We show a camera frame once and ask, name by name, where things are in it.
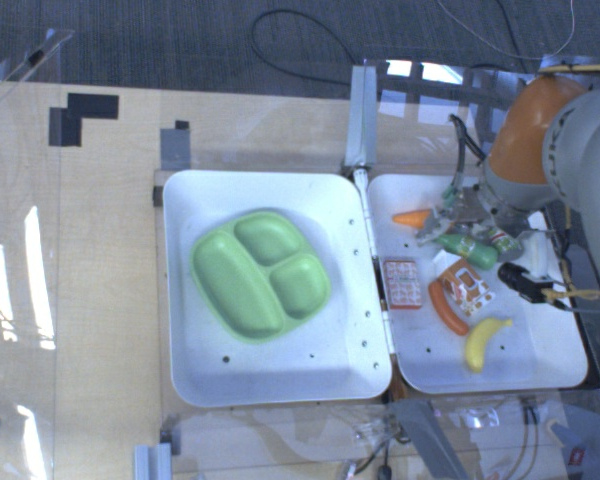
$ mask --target white cable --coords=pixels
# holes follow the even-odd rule
[[[573,39],[573,35],[574,35],[575,31],[576,31],[576,15],[575,15],[575,12],[573,10],[573,0],[570,0],[569,7],[570,7],[570,10],[571,10],[571,32],[569,34],[569,37],[567,37],[567,40],[565,41],[565,43],[560,48],[558,48],[555,52],[553,52],[551,54],[544,55],[542,57],[525,57],[524,55],[517,55],[515,53],[510,53],[510,52],[507,52],[507,51],[505,51],[505,50],[497,47],[495,44],[491,43],[490,41],[488,41],[487,39],[485,39],[484,37],[482,37],[478,33],[474,32],[471,28],[469,28],[462,21],[460,21],[458,18],[456,18],[451,13],[451,11],[449,11],[449,9],[447,9],[444,6],[444,4],[442,3],[441,0],[436,0],[436,2],[442,8],[442,10],[445,12],[445,14],[447,16],[449,16],[453,21],[455,21],[458,25],[460,25],[462,28],[464,28],[471,35],[475,36],[480,41],[482,41],[483,43],[485,43],[487,46],[493,48],[495,51],[500,52],[500,53],[502,53],[504,55],[507,55],[508,57],[513,57],[513,58],[516,58],[516,59],[522,59],[522,60],[543,60],[546,57],[554,57],[554,56],[558,55],[562,50],[564,50],[567,47],[567,45],[571,42],[571,39]]]

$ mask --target red sausage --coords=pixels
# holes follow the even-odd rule
[[[429,297],[438,316],[449,329],[459,336],[465,336],[469,332],[469,326],[449,306],[440,280],[436,279],[429,284]]]

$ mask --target green plate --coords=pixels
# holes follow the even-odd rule
[[[313,247],[288,219],[271,211],[234,219],[197,240],[191,275],[226,329],[251,343],[298,327],[331,294]]]

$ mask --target white tray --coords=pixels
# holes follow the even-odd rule
[[[439,247],[433,244],[418,247],[415,231],[391,220],[396,213],[439,204],[449,182],[448,176],[383,175],[375,178],[369,188],[380,260],[387,256],[414,258],[423,291],[421,309],[390,312],[403,377],[419,391],[430,394],[565,388],[580,384],[588,364],[573,314],[524,301],[498,280],[498,265],[489,272],[480,271],[496,292],[495,300],[472,319],[465,320],[472,325],[487,316],[511,317],[513,327],[500,331],[489,342],[485,368],[480,374],[472,373],[464,365],[466,338],[446,328],[427,293],[427,286],[435,278],[432,259]],[[516,263],[528,266],[528,256],[525,253]],[[549,274],[560,279],[553,254],[549,257],[549,268]]]
[[[274,210],[313,245],[332,284],[329,302],[293,331],[263,344],[232,337],[189,273],[193,243],[246,213]],[[188,403],[226,407],[366,399],[391,378],[360,197],[342,177],[183,171],[164,188],[171,373]]]

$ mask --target banana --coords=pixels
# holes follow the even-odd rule
[[[480,373],[484,368],[484,351],[491,337],[503,327],[513,324],[511,318],[499,320],[497,318],[485,318],[478,323],[467,336],[464,346],[464,357],[471,371]]]

